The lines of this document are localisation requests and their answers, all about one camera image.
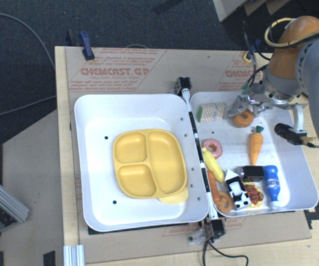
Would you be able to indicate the yellow banana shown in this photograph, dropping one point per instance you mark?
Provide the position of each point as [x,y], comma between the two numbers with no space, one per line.
[214,166]

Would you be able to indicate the white plastic tray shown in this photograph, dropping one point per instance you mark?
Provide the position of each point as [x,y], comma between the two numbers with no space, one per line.
[286,165]
[98,154]

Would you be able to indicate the blue bottle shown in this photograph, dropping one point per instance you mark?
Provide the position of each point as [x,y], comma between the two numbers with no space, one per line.
[272,184]

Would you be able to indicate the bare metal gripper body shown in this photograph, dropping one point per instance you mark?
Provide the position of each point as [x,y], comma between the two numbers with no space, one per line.
[259,97]

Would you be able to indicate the brown cardboard board red print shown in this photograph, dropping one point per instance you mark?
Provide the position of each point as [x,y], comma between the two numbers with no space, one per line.
[137,71]

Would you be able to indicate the black can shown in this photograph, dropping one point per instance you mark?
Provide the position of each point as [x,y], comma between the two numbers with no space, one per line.
[253,173]

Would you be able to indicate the pink doughnut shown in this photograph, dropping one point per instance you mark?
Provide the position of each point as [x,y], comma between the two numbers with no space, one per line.
[217,152]

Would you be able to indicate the orange doughnut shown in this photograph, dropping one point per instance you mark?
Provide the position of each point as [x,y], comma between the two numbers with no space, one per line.
[238,121]

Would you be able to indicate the yellow divided plate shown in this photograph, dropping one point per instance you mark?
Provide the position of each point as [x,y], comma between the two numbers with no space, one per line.
[159,159]

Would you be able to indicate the orange sausage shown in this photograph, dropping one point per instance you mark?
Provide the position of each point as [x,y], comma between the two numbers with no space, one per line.
[213,184]

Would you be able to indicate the patterned packet with green edge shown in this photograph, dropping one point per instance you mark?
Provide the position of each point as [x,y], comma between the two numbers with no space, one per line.
[212,112]

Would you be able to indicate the brown pretzel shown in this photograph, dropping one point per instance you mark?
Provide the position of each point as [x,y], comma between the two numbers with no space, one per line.
[228,204]

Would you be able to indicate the orange carrot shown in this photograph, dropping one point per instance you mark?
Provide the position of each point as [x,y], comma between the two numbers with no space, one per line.
[256,145]

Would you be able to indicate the black and white milk carton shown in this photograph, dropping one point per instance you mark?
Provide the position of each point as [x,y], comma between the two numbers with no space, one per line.
[238,193]

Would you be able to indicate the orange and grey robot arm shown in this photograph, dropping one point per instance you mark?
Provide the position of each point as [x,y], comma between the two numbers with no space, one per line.
[314,65]

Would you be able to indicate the thin black and white rod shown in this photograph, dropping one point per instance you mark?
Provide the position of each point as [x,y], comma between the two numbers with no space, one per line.
[195,132]

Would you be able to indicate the black cylinder on white bracket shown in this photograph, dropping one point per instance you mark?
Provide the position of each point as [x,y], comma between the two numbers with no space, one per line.
[288,133]

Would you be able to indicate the slice of pizza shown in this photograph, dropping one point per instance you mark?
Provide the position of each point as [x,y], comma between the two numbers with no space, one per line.
[255,195]

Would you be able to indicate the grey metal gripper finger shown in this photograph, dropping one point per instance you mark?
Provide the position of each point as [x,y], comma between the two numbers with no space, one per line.
[259,109]
[238,107]

